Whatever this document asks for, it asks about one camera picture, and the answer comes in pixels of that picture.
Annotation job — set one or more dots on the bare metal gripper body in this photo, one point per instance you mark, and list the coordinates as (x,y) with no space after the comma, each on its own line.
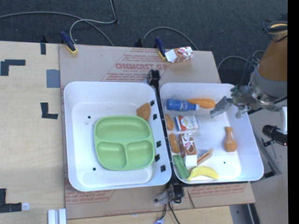
(247,98)

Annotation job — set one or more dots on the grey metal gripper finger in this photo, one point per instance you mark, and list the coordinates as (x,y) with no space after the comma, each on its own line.
(220,106)
(240,113)

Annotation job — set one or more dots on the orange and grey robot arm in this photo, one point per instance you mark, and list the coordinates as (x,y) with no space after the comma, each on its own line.
(273,62)

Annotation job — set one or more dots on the orange carrot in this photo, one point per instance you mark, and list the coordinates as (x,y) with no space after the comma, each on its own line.
(203,103)

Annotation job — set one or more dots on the orange chicken drumstick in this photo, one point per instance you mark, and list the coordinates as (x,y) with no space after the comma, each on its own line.
(230,143)

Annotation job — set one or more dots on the white plastic tray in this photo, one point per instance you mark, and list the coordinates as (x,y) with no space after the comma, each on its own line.
(81,134)
(210,139)

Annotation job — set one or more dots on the white carton blue red print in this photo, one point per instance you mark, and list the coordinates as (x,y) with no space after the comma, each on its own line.
(187,123)

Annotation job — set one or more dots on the blue bottle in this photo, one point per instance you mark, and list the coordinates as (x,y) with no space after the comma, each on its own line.
(180,105)

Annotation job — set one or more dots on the hot dog in bun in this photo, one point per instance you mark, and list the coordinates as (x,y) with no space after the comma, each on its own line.
(205,156)

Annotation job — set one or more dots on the brown and white carton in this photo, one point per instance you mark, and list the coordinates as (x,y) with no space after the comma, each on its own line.
(187,148)
(180,54)

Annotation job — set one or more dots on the small orange bread roll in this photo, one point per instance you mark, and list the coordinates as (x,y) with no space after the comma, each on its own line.
(169,122)

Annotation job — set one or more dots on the thin black rod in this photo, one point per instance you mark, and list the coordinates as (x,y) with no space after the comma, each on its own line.
(163,115)

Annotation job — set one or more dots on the large orange bread roll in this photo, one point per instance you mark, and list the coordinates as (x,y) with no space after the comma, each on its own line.
(173,143)

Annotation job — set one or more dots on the yellow banana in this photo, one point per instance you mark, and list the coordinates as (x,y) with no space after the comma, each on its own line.
(203,172)

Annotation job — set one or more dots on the green toy vegetable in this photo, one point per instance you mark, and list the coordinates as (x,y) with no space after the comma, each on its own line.
(181,167)

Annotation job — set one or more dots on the orange biscuit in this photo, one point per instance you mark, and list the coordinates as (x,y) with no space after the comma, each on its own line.
(144,111)

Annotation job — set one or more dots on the green divided plate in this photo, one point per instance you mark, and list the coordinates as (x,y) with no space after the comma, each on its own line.
(122,141)

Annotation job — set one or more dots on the brown cardboard board red print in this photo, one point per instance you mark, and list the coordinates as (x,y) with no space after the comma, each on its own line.
(93,62)

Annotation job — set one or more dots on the black cylinder on white bracket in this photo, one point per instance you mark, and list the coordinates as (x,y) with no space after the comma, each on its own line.
(275,133)

